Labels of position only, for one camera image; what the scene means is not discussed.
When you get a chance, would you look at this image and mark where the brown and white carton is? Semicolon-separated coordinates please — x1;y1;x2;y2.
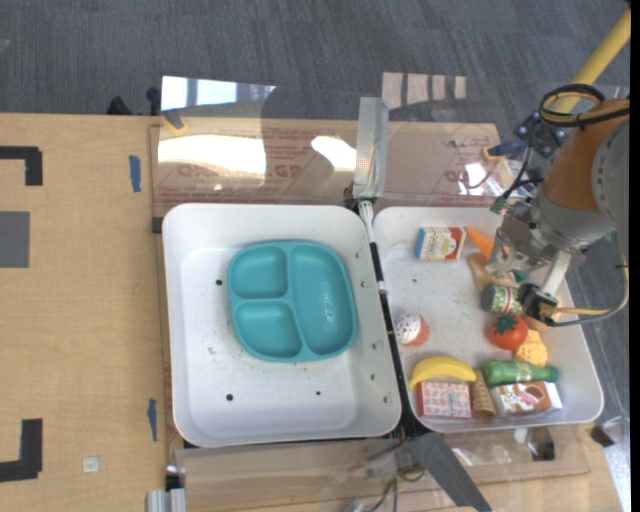
489;380;564;418

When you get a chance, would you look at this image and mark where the green and white can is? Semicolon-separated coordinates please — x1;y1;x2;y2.
480;282;524;317

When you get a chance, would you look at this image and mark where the green bottle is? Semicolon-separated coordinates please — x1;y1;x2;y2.
480;359;560;388

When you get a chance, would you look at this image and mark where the brown cardboard board, red print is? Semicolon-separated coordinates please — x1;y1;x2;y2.
149;115;594;484

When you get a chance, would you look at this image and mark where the teal divided plate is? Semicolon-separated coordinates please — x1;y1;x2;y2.
226;240;359;364

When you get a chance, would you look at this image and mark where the orange carrot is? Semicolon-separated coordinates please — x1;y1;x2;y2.
464;226;497;259

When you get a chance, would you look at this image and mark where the yellow banana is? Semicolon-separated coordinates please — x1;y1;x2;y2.
406;355;478;393

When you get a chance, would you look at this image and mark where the white plastic tray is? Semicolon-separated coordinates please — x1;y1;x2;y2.
372;205;605;434
161;202;403;448

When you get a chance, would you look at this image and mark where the tan waffle cone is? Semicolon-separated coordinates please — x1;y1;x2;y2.
470;369;498;421

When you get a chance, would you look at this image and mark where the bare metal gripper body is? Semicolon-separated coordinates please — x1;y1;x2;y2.
493;201;585;270

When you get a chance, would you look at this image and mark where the black cylinder on white bracket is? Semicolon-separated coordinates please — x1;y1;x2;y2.
516;249;573;327

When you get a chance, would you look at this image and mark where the yellow corn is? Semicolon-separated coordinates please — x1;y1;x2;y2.
513;329;549;369

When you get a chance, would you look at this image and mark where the beige toy bread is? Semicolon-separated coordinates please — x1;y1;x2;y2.
467;251;502;294

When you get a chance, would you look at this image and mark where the red tomato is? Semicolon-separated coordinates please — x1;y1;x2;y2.
487;313;530;352

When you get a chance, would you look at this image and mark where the white blue and red carton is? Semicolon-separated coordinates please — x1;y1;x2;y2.
413;225;468;262

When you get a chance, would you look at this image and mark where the red checkered carton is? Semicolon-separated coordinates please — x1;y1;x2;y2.
415;380;473;420

